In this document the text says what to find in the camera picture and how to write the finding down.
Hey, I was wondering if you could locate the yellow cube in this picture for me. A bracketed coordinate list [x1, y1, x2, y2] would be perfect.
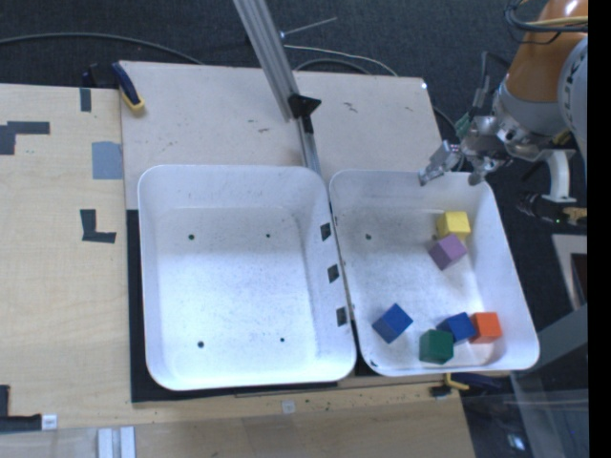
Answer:
[434, 210, 473, 240]

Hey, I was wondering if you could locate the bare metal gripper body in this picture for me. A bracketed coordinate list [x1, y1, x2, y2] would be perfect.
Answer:
[458, 112, 551, 167]

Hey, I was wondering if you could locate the blue cube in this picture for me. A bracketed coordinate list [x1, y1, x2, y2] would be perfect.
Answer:
[435, 311, 477, 344]
[370, 302, 415, 345]

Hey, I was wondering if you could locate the purple cube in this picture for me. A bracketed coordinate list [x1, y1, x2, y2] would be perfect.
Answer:
[427, 233, 469, 272]

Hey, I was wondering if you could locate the orange cube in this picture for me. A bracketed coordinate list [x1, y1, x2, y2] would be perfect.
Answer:
[469, 311, 504, 345]

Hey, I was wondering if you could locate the black cylinder on white bracket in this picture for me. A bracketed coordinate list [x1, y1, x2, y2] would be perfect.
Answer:
[516, 149, 588, 229]

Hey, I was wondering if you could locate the white plastic tray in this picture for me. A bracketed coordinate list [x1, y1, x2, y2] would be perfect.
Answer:
[328, 168, 541, 378]
[137, 163, 357, 392]

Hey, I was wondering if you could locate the green cube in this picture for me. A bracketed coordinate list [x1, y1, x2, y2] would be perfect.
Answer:
[418, 328, 455, 366]

